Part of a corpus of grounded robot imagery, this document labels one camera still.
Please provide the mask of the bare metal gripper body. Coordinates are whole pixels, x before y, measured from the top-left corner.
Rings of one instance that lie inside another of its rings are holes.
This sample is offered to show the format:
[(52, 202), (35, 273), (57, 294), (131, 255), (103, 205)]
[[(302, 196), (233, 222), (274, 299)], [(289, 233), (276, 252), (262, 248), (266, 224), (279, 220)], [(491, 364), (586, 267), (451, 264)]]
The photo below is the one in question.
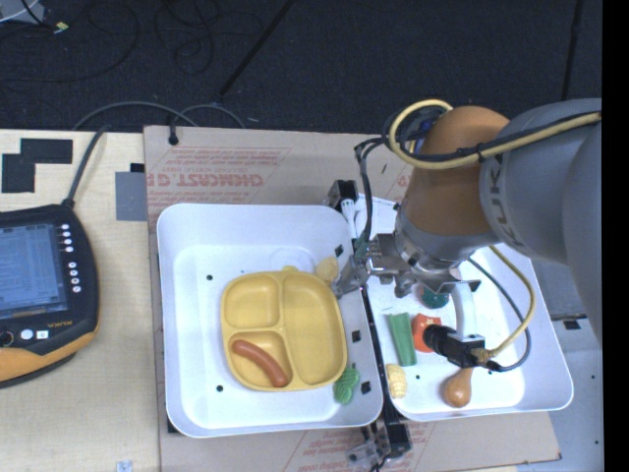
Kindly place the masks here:
[(453, 286), (461, 282), (456, 266), (420, 248), (404, 233), (378, 234), (371, 241), (367, 269), (371, 275), (392, 277), (410, 273), (415, 284), (424, 286)]

